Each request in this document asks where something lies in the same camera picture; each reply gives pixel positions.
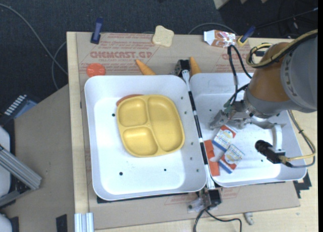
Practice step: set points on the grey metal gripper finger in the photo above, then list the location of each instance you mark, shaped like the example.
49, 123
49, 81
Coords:
219, 120
241, 123

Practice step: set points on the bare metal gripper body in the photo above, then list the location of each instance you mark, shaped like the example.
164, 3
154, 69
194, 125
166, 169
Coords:
239, 111

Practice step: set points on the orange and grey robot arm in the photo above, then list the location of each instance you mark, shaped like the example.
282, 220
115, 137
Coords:
272, 82

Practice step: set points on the white red and blue carton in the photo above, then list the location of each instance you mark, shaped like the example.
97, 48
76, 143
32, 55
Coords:
224, 137
233, 157

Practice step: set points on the thin black and white rod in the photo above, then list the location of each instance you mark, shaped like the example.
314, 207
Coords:
196, 119

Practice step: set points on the orange flat packet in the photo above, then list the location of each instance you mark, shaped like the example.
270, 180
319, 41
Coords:
215, 169
209, 150

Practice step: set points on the white plastic tray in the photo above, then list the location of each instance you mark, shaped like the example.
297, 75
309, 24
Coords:
252, 167
141, 173

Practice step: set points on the orange carrot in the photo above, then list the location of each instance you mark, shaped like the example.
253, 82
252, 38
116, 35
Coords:
194, 65
145, 69

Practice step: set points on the yellow divided plate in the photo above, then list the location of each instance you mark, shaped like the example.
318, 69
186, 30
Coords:
151, 124

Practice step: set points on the white and orange carton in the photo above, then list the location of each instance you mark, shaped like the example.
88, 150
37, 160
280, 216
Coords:
219, 38

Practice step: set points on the beige bread slice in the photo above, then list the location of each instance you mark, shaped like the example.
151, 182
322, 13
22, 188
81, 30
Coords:
163, 36

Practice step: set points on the brown cardboard board red print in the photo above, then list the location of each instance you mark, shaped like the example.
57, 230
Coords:
121, 54

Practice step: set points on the orange flat disc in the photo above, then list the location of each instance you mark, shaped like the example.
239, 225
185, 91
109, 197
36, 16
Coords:
96, 69

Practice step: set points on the black cylinder on white bracket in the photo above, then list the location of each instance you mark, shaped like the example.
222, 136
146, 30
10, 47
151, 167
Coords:
268, 151

